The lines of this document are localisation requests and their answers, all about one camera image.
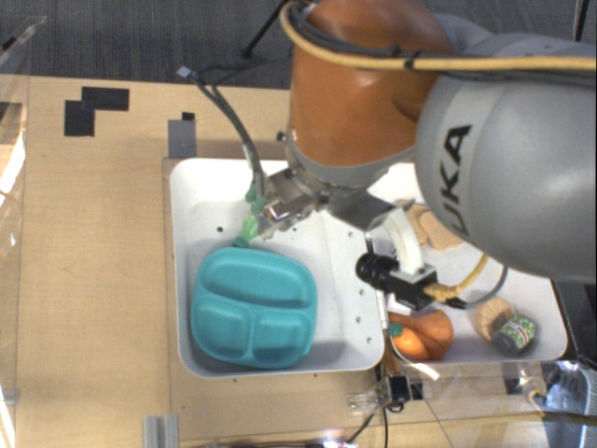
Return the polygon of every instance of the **tin can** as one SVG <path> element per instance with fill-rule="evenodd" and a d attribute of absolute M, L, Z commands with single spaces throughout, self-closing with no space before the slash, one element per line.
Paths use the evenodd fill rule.
<path fill-rule="evenodd" d="M 501 353 L 515 357 L 535 337 L 536 324 L 526 315 L 516 314 L 493 334 L 492 343 Z"/>

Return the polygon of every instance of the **teal divided plate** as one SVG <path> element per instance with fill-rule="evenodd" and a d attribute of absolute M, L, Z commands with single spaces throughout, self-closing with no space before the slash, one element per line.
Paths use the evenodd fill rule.
<path fill-rule="evenodd" d="M 225 247 L 199 268 L 190 327 L 210 357 L 285 369 L 309 353 L 316 310 L 315 281 L 304 265 L 269 252 Z"/>

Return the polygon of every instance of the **gray carpet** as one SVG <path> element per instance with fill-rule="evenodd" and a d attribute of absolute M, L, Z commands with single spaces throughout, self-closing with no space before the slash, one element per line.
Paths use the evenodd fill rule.
<path fill-rule="evenodd" d="M 415 0 L 492 32 L 572 38 L 576 0 Z M 34 75 L 177 81 L 185 64 L 234 63 L 279 0 L 0 0 L 0 37 L 26 16 L 47 15 L 33 42 Z M 595 42 L 592 0 L 584 41 Z M 275 58 L 290 43 L 276 23 L 256 55 Z M 245 73 L 232 84 L 287 88 L 288 62 Z"/>

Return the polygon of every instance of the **clear plastic sheet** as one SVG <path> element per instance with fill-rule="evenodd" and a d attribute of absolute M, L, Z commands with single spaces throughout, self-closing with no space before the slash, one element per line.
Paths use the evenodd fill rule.
<path fill-rule="evenodd" d="M 29 40 L 43 18 L 0 35 L 0 435 L 14 446 L 22 204 L 29 99 Z"/>

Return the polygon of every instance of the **wooden table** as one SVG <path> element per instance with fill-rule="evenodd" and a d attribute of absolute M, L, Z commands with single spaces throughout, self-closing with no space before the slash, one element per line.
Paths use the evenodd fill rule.
<path fill-rule="evenodd" d="M 130 108 L 96 111 L 95 137 L 65 137 L 64 101 L 80 100 L 82 86 L 127 88 Z M 287 91 L 223 92 L 261 156 L 281 159 L 282 147 L 274 139 L 285 127 Z M 195 379 L 189 391 L 203 397 L 205 419 L 198 421 L 205 427 L 203 437 L 193 430 L 194 418 L 184 415 L 198 407 L 172 405 L 176 376 L 168 357 L 162 163 L 167 121 L 180 119 L 182 112 L 196 115 L 200 156 L 242 156 L 228 121 L 192 86 L 31 78 L 18 448 L 140 447 L 144 416 L 172 412 L 181 417 L 183 446 L 203 446 L 213 438 L 340 436 L 362 422 L 347 413 L 346 395 L 370 384 L 368 372 Z M 491 412 L 496 415 L 521 404 L 496 382 L 501 376 L 499 367 L 459 369 L 461 382 L 446 385 L 457 402 L 438 398 L 435 405 L 448 420 L 444 426 L 424 401 L 413 401 L 402 414 L 390 416 L 390 446 L 451 446 L 444 430 L 456 446 L 514 443 L 517 437 L 505 429 L 516 425 L 511 420 L 476 427 L 459 421 L 489 413 L 489 401 L 501 407 Z M 271 408 L 276 406 L 293 410 L 278 413 Z M 544 446 L 537 444 L 545 442 L 537 420 L 521 421 L 528 429 L 519 430 L 517 443 Z M 371 425 L 360 445 L 382 446 L 381 419 Z"/>

